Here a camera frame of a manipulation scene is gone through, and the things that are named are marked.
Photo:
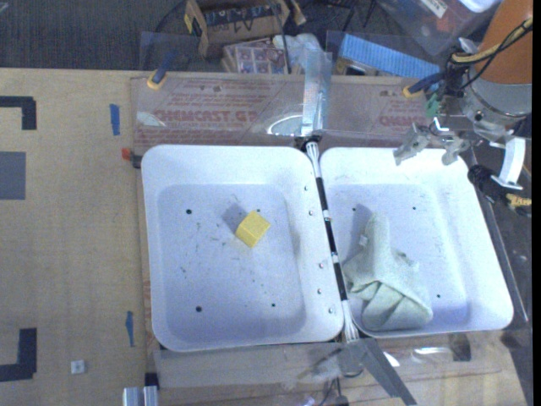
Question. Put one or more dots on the pale green cloth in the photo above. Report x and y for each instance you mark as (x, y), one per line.
(386, 286)

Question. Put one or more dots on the black cylinder on white bracket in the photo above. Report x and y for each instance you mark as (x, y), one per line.
(511, 159)

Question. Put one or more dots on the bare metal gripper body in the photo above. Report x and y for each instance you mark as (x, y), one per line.
(479, 128)

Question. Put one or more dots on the brown cardboard board red print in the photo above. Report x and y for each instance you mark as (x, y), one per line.
(203, 116)

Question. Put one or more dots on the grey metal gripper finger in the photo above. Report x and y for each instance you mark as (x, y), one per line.
(454, 150)
(412, 144)

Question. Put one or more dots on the white plastic tray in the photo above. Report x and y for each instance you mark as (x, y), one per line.
(236, 294)
(448, 235)

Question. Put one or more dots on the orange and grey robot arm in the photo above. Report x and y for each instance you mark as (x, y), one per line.
(507, 36)

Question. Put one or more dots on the yellow cube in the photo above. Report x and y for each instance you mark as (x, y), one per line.
(252, 228)

